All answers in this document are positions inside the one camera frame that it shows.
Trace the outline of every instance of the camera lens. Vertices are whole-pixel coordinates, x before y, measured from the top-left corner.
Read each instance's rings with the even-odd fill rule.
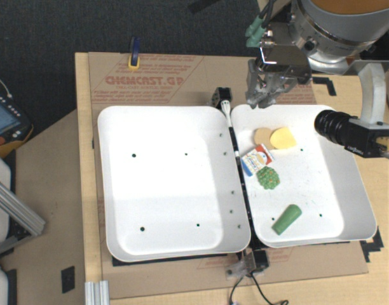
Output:
[[[335,144],[345,146],[350,118],[347,113],[324,110],[315,119],[316,132]]]

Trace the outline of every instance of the black hinge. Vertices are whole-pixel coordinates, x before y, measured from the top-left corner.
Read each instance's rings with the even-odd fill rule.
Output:
[[[379,228],[372,238],[372,242],[367,243],[366,241],[360,241],[362,252],[364,253],[365,261],[370,262],[370,252],[379,252],[384,247],[383,240],[379,233]]]
[[[210,105],[216,109],[221,109],[221,102],[223,100],[228,100],[230,102],[231,99],[232,95],[229,87],[217,87],[213,93]]]

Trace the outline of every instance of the white tray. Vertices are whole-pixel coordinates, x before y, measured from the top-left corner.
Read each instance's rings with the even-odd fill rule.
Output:
[[[376,221],[353,154],[316,133],[320,105],[233,109],[239,152],[261,127],[287,126],[297,146],[272,150],[281,183],[265,190],[245,175],[257,237],[269,247],[365,240]],[[250,241],[225,117],[217,109],[111,106],[98,120],[107,246],[124,262],[234,253]],[[302,215],[281,235],[290,204]]]
[[[98,119],[107,246],[125,262],[243,250],[250,229],[226,119],[111,106]]]
[[[270,167],[279,174],[273,190],[261,187],[256,176],[245,176],[257,237],[269,247],[365,240],[376,232],[376,221],[353,154],[329,142],[314,129],[322,105],[273,105],[251,109],[240,105],[231,120],[240,155],[255,147],[258,128],[287,126],[297,146],[271,150]],[[281,235],[273,223],[290,204],[302,215]]]

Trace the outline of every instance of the cable connector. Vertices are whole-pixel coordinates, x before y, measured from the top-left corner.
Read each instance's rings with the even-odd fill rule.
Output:
[[[266,29],[259,26],[256,31],[248,38],[246,46],[248,48],[258,48],[261,44],[261,39],[263,38],[265,32]]]
[[[227,278],[241,278],[252,272],[263,272],[270,266],[265,250],[253,250],[226,270]]]
[[[253,35],[253,33],[255,33],[257,28],[260,27],[263,22],[264,22],[264,19],[259,18],[259,15],[256,16],[256,18],[254,19],[252,24],[249,25],[249,27],[245,31],[245,37],[250,37],[251,35]]]

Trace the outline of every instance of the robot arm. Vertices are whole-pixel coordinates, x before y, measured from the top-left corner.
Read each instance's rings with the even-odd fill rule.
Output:
[[[389,158],[389,125],[383,123],[389,60],[360,57],[389,30],[389,0],[292,0],[286,23],[269,23],[261,16],[266,13],[246,33],[247,46],[259,48],[249,62],[247,103],[252,108],[273,105],[279,94],[307,83],[312,71],[358,75],[361,117],[321,113],[316,131],[362,157]]]

